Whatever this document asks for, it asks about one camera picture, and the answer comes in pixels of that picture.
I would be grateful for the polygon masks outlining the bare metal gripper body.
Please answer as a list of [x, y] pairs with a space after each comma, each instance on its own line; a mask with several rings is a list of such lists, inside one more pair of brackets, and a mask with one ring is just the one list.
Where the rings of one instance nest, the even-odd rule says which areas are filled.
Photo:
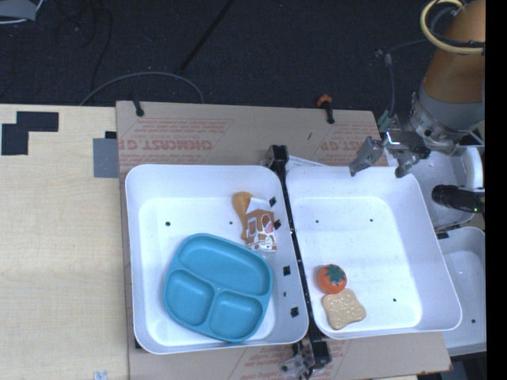
[[433, 151], [453, 155], [469, 132], [465, 108], [413, 108], [405, 123], [385, 111], [385, 147], [394, 156], [427, 158]]

